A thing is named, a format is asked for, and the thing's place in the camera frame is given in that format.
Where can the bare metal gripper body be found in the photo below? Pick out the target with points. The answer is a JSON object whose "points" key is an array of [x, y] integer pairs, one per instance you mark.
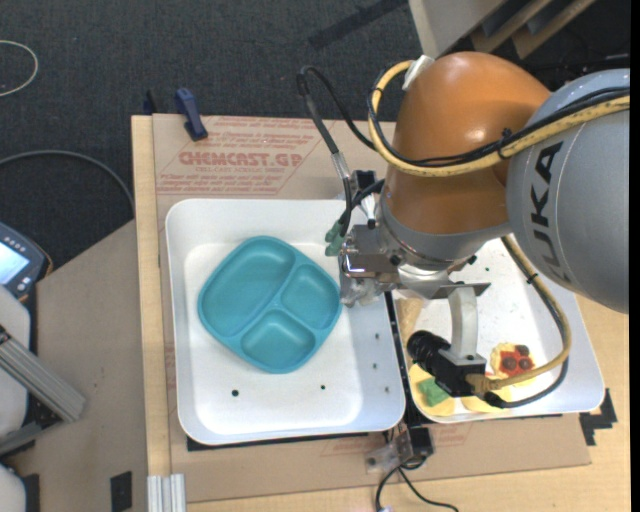
{"points": [[372, 250]]}

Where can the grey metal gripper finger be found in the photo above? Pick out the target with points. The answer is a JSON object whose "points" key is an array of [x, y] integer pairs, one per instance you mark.
{"points": [[372, 290], [351, 292]]}

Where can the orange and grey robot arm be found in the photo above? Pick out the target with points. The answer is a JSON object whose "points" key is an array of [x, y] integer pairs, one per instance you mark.
{"points": [[465, 150]]}

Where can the tan toy bread piece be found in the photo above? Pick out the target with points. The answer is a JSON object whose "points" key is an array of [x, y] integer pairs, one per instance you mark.
{"points": [[409, 315]]}

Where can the blue divided plate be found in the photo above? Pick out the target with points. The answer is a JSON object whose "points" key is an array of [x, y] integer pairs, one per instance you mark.
{"points": [[250, 295]]}

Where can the green toy food piece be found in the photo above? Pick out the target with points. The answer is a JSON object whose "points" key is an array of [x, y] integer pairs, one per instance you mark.
{"points": [[431, 392]]}

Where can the white plastic tray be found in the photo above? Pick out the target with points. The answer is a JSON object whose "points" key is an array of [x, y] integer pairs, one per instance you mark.
{"points": [[575, 350], [280, 400]]}

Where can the yellow flat toy food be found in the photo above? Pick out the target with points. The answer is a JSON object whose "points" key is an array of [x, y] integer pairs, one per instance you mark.
{"points": [[442, 409]]}

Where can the yellow toy pizza slice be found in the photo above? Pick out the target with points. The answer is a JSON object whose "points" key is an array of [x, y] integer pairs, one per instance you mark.
{"points": [[510, 361]]}

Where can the brown cardboard board red print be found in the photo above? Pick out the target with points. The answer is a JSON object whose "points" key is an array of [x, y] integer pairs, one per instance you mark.
{"points": [[240, 165]]}

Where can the black cylinder on white bracket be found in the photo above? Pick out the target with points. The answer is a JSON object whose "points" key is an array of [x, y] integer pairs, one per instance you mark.
{"points": [[452, 370]]}

